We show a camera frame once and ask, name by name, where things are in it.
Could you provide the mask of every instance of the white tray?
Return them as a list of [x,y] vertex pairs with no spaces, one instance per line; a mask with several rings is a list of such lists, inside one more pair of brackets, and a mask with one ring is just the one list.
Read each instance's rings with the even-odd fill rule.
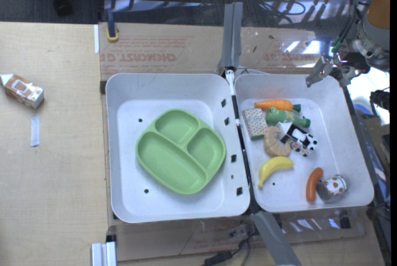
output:
[[[106,100],[110,196],[118,218],[140,223],[238,216],[247,210],[248,183],[230,89],[223,78],[215,74],[116,74],[107,81]],[[162,186],[135,157],[139,136],[157,116],[174,108],[198,116],[226,144],[220,170],[193,195],[180,195]]]
[[[341,208],[368,205],[373,199],[373,185],[355,133],[346,99],[338,82],[326,77],[307,88],[303,75],[243,74],[234,82],[240,119],[244,109],[254,102],[269,99],[288,99],[301,104],[301,116],[311,120],[306,129],[318,140],[316,149],[307,157],[291,150],[288,157],[294,162],[292,170],[276,171],[263,184],[258,170],[269,156],[263,140],[250,140],[241,121],[249,159],[255,198],[265,211],[288,212],[322,208]],[[348,191],[334,203],[325,203],[316,196],[306,201],[306,183],[316,167],[324,170],[323,179],[335,174],[343,176]]]

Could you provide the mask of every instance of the yellow banana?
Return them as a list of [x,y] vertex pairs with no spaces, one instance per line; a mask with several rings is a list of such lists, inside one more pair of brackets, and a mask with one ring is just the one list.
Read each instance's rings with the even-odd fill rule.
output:
[[259,168],[259,183],[258,187],[262,188],[263,182],[270,176],[274,171],[279,169],[288,169],[293,166],[293,162],[290,158],[285,156],[277,156],[270,158],[264,162]]

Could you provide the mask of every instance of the green toy bottle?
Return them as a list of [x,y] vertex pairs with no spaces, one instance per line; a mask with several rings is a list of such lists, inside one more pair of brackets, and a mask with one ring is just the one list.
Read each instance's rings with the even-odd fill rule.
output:
[[266,111],[265,114],[266,123],[270,126],[280,123],[293,123],[296,126],[301,126],[308,128],[310,126],[310,120],[307,118],[300,118],[293,112],[288,112],[286,110],[278,110],[275,107],[271,107]]

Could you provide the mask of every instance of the orange sausage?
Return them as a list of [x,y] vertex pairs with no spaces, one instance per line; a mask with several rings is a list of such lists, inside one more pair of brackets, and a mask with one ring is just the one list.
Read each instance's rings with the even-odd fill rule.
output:
[[313,202],[316,199],[316,184],[323,173],[323,169],[317,167],[309,175],[308,183],[306,184],[306,199],[309,202]]

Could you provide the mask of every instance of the table surface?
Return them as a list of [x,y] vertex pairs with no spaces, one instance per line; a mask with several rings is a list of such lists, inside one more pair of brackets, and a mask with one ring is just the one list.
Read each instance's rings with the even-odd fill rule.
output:
[[[0,36],[0,73],[16,73],[45,89],[37,110],[0,94],[0,264],[89,265],[91,244],[104,242],[108,229],[94,26],[2,22]],[[32,115],[40,116],[37,147],[30,147]],[[371,222],[363,219],[362,225],[365,236],[292,248],[302,265],[384,265]],[[225,264],[240,265],[243,257]],[[204,258],[139,264],[202,265]],[[257,264],[274,264],[265,247],[253,249],[246,265]]]

